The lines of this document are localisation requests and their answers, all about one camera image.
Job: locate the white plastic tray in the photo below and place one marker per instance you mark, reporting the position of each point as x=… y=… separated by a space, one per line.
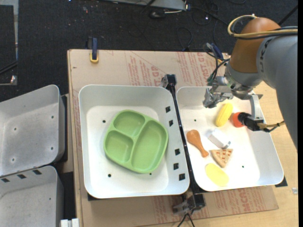
x=94 y=174
x=255 y=159
x=28 y=129
x=28 y=197

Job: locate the tan lattice pie slice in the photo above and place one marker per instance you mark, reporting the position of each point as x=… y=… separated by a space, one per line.
x=222 y=157

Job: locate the brown chicken drumstick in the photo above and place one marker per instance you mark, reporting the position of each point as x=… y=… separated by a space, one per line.
x=197 y=141

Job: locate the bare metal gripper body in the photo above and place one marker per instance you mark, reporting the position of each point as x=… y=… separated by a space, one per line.
x=222 y=87

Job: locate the green divided plate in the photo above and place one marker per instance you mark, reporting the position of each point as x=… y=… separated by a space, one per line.
x=142 y=145

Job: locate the orange round toy fruit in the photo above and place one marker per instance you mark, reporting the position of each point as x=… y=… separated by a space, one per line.
x=234 y=120

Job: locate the brown cardboard board, red print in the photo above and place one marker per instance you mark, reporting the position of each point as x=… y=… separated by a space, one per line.
x=132 y=65

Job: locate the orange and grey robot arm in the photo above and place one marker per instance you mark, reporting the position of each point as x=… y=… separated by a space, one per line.
x=272 y=63

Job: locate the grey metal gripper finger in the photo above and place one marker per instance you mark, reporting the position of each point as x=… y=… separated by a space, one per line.
x=207 y=99
x=216 y=101

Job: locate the yellow corn cob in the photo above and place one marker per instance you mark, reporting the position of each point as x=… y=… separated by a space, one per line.
x=224 y=115

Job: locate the black cylinder on white bracket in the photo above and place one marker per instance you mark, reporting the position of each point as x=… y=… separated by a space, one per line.
x=251 y=122

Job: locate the yellow oval potato chip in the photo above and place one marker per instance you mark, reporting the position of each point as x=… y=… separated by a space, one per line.
x=216 y=175

